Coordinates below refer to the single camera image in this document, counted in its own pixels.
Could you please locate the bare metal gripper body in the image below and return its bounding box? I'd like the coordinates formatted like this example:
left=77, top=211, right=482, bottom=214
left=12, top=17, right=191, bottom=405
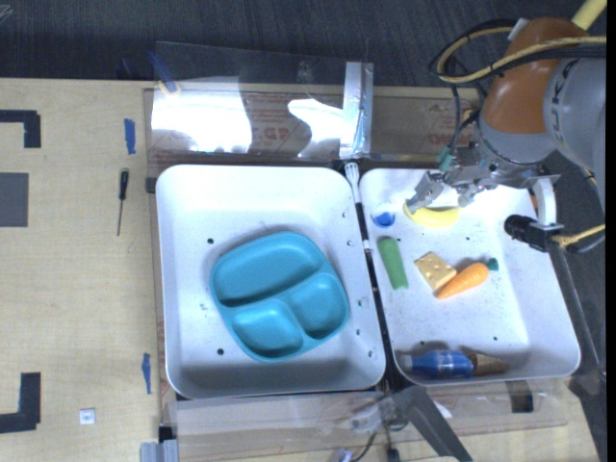
left=442, top=144, right=562, bottom=196

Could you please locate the yellow banana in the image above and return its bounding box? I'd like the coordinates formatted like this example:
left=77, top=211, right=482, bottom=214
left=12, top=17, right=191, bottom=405
left=402, top=202, right=462, bottom=230

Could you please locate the yellow cheese slice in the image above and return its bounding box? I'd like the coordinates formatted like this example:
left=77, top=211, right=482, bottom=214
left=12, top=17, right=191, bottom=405
left=413, top=250, right=458, bottom=293

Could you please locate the green cylinder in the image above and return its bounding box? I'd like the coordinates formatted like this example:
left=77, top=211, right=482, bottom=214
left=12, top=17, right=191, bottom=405
left=375, top=236, right=410, bottom=292

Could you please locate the orange carrot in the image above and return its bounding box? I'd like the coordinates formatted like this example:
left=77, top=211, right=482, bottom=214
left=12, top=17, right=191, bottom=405
left=436, top=257, right=501, bottom=301

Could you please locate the white plastic tray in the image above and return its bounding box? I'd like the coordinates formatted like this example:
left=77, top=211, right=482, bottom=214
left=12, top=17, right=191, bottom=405
left=154, top=163, right=388, bottom=400
left=358, top=167, right=582, bottom=387

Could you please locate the brown ice cream cone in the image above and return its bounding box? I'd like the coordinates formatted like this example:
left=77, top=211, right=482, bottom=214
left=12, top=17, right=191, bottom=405
left=468, top=352, right=510, bottom=377

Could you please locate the blue bottle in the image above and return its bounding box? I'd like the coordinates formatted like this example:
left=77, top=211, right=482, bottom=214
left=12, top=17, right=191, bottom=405
left=398, top=348, right=475, bottom=381

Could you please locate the blue divided plate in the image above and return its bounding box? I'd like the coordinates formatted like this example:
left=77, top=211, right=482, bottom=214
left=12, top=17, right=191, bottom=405
left=208, top=230, right=351, bottom=363

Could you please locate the pale yellow foam tube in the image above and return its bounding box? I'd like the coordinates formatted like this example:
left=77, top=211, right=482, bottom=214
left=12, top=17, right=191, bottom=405
left=570, top=0, right=607, bottom=31

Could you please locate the black screwdriver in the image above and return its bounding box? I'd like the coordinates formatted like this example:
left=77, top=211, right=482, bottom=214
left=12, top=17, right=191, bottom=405
left=115, top=167, right=131, bottom=238

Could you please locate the black cylinder on white bracket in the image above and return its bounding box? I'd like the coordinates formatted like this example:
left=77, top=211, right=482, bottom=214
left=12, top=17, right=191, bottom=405
left=503, top=175, right=565, bottom=253

